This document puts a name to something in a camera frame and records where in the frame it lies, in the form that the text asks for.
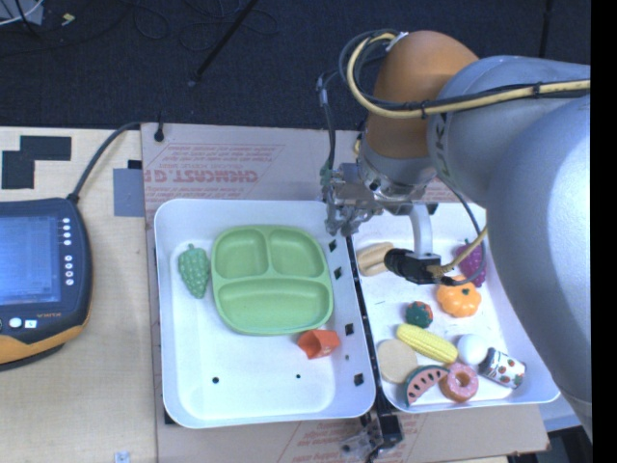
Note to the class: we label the white egg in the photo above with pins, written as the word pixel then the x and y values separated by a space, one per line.
pixel 472 349

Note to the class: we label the pink doughnut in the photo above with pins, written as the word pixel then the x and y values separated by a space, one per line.
pixel 450 389

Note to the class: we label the orange pumpkin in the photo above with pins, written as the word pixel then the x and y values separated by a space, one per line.
pixel 459 299

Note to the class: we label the brown cardboard board red print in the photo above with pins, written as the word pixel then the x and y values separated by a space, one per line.
pixel 217 171

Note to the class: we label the tan round biscuit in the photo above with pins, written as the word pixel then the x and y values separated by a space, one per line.
pixel 396 361

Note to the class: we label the white can with strawberry print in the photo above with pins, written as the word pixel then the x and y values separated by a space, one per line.
pixel 503 368

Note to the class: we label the yellow corn cob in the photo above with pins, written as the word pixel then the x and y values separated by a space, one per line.
pixel 426 343

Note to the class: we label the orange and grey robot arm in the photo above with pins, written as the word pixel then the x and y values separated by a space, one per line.
pixel 520 162

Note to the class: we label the purple grapes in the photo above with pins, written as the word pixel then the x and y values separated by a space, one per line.
pixel 471 261

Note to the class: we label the watermelon slice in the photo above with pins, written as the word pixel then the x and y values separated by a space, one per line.
pixel 421 381

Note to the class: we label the green divided plate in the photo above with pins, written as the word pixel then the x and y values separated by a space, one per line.
pixel 270 297

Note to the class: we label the white plastic tray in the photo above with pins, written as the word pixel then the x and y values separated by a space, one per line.
pixel 260 379
pixel 385 307

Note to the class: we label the tan hot dog bun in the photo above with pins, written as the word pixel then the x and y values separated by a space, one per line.
pixel 371 263

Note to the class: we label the black cylinder on white bracket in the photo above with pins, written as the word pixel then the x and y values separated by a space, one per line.
pixel 414 265

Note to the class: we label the green and red strawberry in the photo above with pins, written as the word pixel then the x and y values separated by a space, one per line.
pixel 419 314

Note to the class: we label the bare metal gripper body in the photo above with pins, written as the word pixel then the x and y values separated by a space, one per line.
pixel 354 188

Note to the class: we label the green grapes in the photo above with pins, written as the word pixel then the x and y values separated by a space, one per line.
pixel 195 270

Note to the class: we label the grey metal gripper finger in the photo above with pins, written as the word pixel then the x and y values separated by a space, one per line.
pixel 333 224
pixel 354 222

